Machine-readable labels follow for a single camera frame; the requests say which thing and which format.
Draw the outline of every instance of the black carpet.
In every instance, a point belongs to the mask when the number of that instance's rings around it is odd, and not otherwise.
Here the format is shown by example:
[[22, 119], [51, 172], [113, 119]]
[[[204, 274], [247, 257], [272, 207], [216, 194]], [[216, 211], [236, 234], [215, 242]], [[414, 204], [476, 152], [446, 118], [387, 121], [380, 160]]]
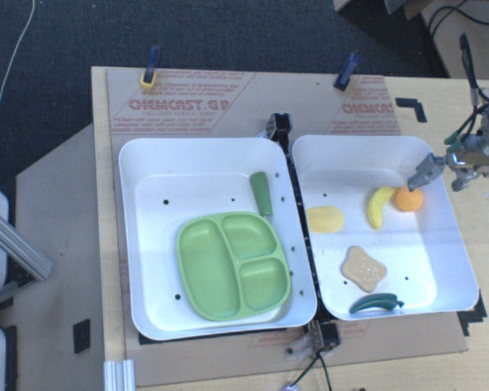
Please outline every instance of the black carpet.
[[[0, 0], [0, 87], [31, 0]], [[0, 112], [0, 189], [92, 122], [90, 68], [161, 67], [261, 72], [355, 72], [445, 77], [426, 55], [419, 16], [388, 15], [382, 0], [37, 0]]]

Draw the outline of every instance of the dark green toy vegetable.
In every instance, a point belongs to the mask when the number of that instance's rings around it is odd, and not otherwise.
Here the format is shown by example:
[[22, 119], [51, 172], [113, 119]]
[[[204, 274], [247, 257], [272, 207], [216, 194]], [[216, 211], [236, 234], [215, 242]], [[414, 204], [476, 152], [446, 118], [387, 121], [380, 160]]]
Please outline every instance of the dark green toy vegetable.
[[392, 310], [396, 306], [402, 307], [404, 303], [397, 299], [397, 296], [390, 292], [381, 292], [377, 294], [370, 294], [357, 300], [350, 307], [350, 313], [356, 313], [357, 311], [371, 309], [372, 307], [380, 307], [386, 310]]

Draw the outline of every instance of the orange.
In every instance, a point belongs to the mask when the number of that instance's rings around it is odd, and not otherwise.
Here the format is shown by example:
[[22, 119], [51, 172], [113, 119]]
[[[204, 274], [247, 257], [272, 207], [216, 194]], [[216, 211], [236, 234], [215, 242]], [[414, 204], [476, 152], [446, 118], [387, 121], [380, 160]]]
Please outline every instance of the orange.
[[422, 203], [424, 203], [424, 196], [418, 188], [409, 191], [408, 187], [400, 187], [397, 190], [394, 200], [402, 211], [414, 212], [422, 206]]

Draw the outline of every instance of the divided green plate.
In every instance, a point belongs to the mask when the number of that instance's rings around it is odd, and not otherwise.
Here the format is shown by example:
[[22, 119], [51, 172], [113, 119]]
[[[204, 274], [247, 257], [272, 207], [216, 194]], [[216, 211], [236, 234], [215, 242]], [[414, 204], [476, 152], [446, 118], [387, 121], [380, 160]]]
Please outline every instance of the divided green plate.
[[190, 220], [179, 230], [176, 249], [190, 302], [209, 320], [265, 313], [288, 298], [284, 251], [271, 224], [258, 214]]

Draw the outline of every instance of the table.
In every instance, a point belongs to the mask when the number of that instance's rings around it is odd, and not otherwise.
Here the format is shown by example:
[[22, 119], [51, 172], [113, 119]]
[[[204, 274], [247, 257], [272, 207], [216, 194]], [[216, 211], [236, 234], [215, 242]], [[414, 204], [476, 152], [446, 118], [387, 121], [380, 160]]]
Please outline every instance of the table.
[[[275, 80], [279, 75], [272, 74]], [[469, 86], [463, 80], [387, 77], [385, 83], [391, 98], [418, 99], [428, 122], [418, 123], [412, 109], [396, 108], [402, 134], [424, 139], [435, 152], [443, 152], [444, 138], [456, 129], [470, 112]], [[489, 87], [489, 81], [481, 81]], [[92, 68], [95, 128], [96, 178], [99, 210], [99, 253], [104, 317], [104, 352], [106, 360], [126, 358], [121, 279], [118, 259], [116, 206], [113, 187], [112, 152], [108, 115], [107, 69]], [[452, 175], [443, 175], [447, 187]], [[460, 231], [470, 255], [478, 285], [482, 290], [488, 318], [471, 325], [467, 338], [469, 352], [434, 357], [370, 362], [334, 367], [331, 378], [334, 389], [489, 389], [489, 178], [471, 183], [459, 193], [449, 191]], [[281, 389], [297, 372], [277, 372], [259, 376], [239, 376], [183, 384], [146, 387], [153, 390], [223, 390]], [[323, 389], [321, 369], [313, 369], [302, 382], [304, 389]]]

